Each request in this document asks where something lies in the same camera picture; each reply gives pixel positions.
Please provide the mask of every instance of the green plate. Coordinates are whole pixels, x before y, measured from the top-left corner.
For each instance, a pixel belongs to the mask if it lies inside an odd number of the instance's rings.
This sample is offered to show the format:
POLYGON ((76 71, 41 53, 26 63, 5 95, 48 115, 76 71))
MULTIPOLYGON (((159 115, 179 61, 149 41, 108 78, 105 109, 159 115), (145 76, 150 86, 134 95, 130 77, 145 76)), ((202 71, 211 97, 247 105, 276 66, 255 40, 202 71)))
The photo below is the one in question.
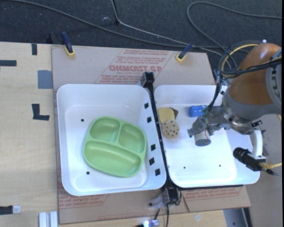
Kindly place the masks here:
POLYGON ((147 140, 136 125, 121 119, 103 116, 95 119, 84 141, 86 163, 109 175, 131 177, 143 163, 147 140))

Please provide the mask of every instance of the cardboard box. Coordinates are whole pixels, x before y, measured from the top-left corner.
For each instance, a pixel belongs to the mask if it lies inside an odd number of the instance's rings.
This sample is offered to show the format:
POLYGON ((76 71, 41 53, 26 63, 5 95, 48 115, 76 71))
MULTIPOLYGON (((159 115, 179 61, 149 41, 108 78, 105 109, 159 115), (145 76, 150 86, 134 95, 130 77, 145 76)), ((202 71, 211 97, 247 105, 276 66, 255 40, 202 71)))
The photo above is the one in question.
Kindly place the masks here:
MULTIPOLYGON (((178 62, 175 56, 179 52, 175 51, 80 46, 75 46, 74 50, 75 55, 69 57, 63 46, 52 47, 59 222, 66 224, 154 216, 157 209, 149 209, 147 203, 160 194, 160 189, 84 197, 72 196, 64 190, 61 182, 56 93, 65 84, 139 84, 145 71, 154 73, 155 87, 214 85, 207 55, 189 52, 182 62, 178 62)), ((171 214, 250 206, 244 186, 185 190, 182 196, 180 204, 170 208, 171 214)))

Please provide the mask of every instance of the hole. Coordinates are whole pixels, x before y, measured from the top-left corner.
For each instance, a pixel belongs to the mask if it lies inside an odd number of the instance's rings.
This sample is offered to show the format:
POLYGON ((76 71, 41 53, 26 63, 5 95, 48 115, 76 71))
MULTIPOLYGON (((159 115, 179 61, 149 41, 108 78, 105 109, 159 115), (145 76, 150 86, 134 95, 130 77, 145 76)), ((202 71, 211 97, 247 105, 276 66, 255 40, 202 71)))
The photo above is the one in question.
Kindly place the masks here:
POLYGON ((156 176, 157 176, 157 175, 160 175, 160 169, 156 169, 156 170, 155 170, 155 174, 156 174, 156 176))
POLYGON ((154 164, 154 163, 155 163, 155 159, 154 159, 154 158, 152 158, 152 159, 150 159, 150 160, 149 160, 149 162, 150 162, 150 166, 151 166, 152 164, 154 164))

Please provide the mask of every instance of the robotic arm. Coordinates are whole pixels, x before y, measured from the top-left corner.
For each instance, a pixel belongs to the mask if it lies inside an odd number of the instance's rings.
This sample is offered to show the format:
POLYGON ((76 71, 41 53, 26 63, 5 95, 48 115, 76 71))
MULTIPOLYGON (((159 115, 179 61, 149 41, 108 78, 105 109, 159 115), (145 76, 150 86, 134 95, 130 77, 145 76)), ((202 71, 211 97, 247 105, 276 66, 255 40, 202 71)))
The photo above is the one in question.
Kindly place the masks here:
POLYGON ((235 72, 225 72, 222 68, 235 51, 251 46, 241 45, 231 48, 221 58, 219 71, 222 76, 230 77, 231 83, 223 94, 220 106, 213 106, 221 90, 221 75, 217 78, 217 88, 213 101, 198 116, 192 128, 187 130, 195 138, 197 146, 211 143, 210 136, 224 128, 233 129, 241 134, 250 135, 253 152, 236 148, 233 155, 254 171, 261 170, 262 135, 257 128, 258 120, 265 114, 282 114, 282 48, 275 44, 253 44, 235 72))

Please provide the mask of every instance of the dark background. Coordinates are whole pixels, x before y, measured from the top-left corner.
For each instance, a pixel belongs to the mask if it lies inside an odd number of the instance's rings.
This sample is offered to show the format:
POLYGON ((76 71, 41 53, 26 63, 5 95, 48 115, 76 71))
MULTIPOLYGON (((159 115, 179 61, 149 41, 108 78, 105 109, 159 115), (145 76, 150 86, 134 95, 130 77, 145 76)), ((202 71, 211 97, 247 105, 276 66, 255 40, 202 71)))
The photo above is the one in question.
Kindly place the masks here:
POLYGON ((220 46, 226 48, 241 41, 263 39, 282 46, 282 19, 275 18, 282 18, 282 0, 115 0, 115 7, 119 21, 124 24, 182 43, 116 23, 111 0, 0 0, 0 41, 62 44, 64 31, 73 45, 83 46, 181 51, 185 44, 191 43, 195 47, 190 51, 207 52, 213 69, 221 56, 199 47, 223 53, 220 46), (116 35, 31 3, 106 30, 160 44, 116 35), (188 14, 193 23, 214 41, 189 22, 186 10, 190 4, 193 6, 188 14))

